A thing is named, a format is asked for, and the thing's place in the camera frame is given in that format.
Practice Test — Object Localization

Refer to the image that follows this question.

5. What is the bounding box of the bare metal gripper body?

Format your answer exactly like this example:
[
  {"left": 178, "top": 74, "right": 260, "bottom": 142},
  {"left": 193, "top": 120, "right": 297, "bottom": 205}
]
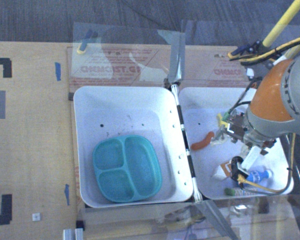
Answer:
[{"left": 224, "top": 110, "right": 251, "bottom": 144}]

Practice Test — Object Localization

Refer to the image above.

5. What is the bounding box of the orange sausage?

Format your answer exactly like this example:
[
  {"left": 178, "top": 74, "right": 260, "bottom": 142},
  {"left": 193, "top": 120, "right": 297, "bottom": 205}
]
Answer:
[{"left": 190, "top": 131, "right": 216, "bottom": 151}]

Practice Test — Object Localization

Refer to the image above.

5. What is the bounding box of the white plastic tray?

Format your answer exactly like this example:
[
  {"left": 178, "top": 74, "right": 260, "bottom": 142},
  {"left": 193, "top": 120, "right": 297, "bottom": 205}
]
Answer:
[
  {"left": 178, "top": 86, "right": 295, "bottom": 201},
  {"left": 73, "top": 85, "right": 195, "bottom": 209}
]

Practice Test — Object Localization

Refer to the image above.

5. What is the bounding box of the white and orange carton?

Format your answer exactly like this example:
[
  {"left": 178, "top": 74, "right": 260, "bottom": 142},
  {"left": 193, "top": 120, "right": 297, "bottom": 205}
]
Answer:
[{"left": 210, "top": 159, "right": 233, "bottom": 181}]

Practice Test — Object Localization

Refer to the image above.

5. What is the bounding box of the blue and white bottle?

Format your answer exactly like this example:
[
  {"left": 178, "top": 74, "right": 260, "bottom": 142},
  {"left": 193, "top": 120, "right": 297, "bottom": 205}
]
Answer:
[{"left": 245, "top": 168, "right": 275, "bottom": 185}]

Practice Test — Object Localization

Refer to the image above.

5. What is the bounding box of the green divided plate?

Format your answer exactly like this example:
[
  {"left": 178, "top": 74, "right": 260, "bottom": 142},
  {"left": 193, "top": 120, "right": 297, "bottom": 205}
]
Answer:
[{"left": 91, "top": 134, "right": 163, "bottom": 204}]

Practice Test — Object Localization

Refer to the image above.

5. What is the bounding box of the brown cardboard board, red print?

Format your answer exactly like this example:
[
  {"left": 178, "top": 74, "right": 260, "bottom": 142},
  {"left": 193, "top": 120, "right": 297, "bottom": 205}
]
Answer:
[{"left": 66, "top": 45, "right": 295, "bottom": 231}]

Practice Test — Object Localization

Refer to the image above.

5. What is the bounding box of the black cylinder on white bracket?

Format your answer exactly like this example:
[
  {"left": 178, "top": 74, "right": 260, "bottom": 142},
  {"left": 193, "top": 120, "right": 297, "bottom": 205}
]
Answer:
[{"left": 229, "top": 145, "right": 263, "bottom": 183}]

